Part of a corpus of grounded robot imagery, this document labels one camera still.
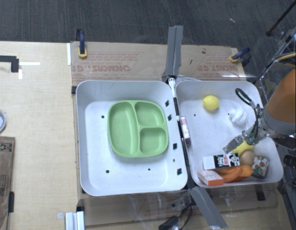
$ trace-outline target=green plate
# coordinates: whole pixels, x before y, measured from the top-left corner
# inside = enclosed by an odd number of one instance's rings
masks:
[[[156,156],[168,146],[165,115],[153,102],[115,102],[108,113],[108,134],[112,149],[123,157]]]

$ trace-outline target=yellow ball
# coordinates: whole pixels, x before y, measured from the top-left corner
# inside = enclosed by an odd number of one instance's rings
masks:
[[[215,110],[219,106],[218,98],[216,96],[213,96],[213,95],[206,96],[203,99],[203,101],[204,101],[205,108],[208,109],[208,110]]]

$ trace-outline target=metal ring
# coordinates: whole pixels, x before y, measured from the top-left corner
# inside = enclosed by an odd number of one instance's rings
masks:
[[[2,111],[0,111],[0,117],[2,118],[2,125],[0,126],[0,133],[1,133],[6,126],[6,117]]]

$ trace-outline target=brown package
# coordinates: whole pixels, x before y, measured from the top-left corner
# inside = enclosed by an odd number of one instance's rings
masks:
[[[15,138],[0,137],[0,230],[8,224]]]

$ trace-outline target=table surface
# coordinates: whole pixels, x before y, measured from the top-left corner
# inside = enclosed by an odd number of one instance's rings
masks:
[[[78,203],[67,44],[0,42],[0,55],[17,56],[20,62],[40,62],[22,66],[21,80],[18,73],[11,73],[10,63],[0,62],[0,109],[7,116],[7,126],[0,136],[16,138],[12,178],[15,202],[8,229],[64,229],[60,213],[75,212]],[[274,207],[222,212],[222,216],[231,229],[290,229],[285,204],[277,191],[275,198]],[[147,229],[157,228],[162,222],[88,229]],[[210,228],[198,215],[185,229]]]

